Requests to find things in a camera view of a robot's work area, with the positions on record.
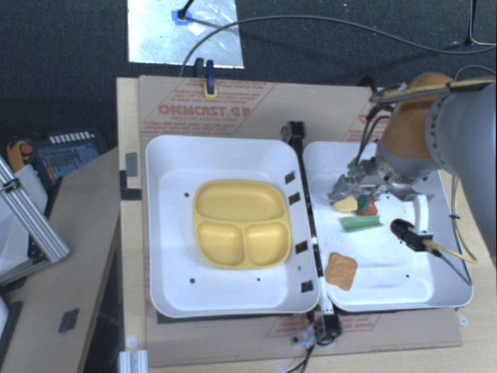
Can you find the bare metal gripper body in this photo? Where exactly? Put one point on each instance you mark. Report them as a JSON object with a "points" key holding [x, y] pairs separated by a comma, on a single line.
{"points": [[369, 174]]}

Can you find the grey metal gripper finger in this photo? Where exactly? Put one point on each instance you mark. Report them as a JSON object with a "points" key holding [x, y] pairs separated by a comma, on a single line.
{"points": [[376, 192], [338, 188]]}

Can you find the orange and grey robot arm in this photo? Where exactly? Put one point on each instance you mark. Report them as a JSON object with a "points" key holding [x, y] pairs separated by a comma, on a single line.
{"points": [[458, 130]]}

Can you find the yellow toy food piece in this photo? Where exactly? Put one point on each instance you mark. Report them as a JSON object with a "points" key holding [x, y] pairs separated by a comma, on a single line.
{"points": [[345, 205]]}

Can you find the green toy celery stick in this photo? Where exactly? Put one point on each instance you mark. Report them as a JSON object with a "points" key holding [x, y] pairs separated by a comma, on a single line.
{"points": [[359, 223]]}

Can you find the thin black and white rod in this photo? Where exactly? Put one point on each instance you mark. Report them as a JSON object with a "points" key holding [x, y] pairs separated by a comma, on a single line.
{"points": [[309, 212]]}

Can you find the orange biscuit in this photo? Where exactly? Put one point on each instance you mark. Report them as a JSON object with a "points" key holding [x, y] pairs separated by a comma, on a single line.
{"points": [[341, 271]]}

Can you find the white plastic tray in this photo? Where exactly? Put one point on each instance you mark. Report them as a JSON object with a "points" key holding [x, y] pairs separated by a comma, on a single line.
{"points": [[388, 278], [174, 278]]}

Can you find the yellow divided plate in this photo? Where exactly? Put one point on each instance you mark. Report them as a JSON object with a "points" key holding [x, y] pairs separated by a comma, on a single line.
{"points": [[240, 224]]}

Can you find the brown cardboard board, red print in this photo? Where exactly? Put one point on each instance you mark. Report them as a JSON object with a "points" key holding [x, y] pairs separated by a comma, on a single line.
{"points": [[248, 103]]}

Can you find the black cylinder on white bracket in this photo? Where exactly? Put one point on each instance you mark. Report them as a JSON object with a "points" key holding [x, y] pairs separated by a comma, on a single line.
{"points": [[407, 234]]}

